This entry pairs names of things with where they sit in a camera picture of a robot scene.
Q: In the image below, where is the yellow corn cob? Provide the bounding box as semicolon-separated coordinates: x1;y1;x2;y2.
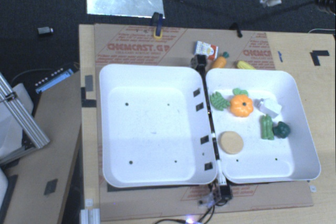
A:
234;60;257;71

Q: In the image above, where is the white red blue carton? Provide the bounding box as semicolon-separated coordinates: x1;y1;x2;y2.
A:
194;40;219;61

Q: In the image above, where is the orange carrot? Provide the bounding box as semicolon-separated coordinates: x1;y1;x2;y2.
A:
211;51;230;69

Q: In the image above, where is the orange pumpkin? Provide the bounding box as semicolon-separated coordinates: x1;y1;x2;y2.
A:
229;87;255;118

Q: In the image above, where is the green lettuce leaf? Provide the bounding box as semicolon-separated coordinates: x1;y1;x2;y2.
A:
208;91;232;112

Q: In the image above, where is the green asparagus bundle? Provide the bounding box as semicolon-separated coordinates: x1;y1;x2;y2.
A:
260;114;275;141

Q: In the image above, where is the dark green broccoli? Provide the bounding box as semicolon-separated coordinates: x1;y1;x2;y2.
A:
271;121;291;139

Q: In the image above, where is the brown cardboard board red print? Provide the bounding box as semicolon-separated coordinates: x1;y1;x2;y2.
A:
93;23;314;221

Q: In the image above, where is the thin black and white rod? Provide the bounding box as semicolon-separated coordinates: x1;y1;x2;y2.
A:
198;65;226;185

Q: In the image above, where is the tan round biscuit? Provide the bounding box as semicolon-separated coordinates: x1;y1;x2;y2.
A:
218;131;245;155

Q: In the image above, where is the white plastic tray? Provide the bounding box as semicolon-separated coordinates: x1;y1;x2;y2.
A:
99;63;219;188
205;68;322;184

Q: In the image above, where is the small black cylinder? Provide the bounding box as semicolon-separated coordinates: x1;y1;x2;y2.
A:
37;26;54;36

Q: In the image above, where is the black cylinder on white bracket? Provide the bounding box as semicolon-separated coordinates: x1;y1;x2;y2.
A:
314;0;336;13

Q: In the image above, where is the black block with thin wires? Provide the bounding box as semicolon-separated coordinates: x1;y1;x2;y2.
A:
198;184;234;208
190;54;209;70

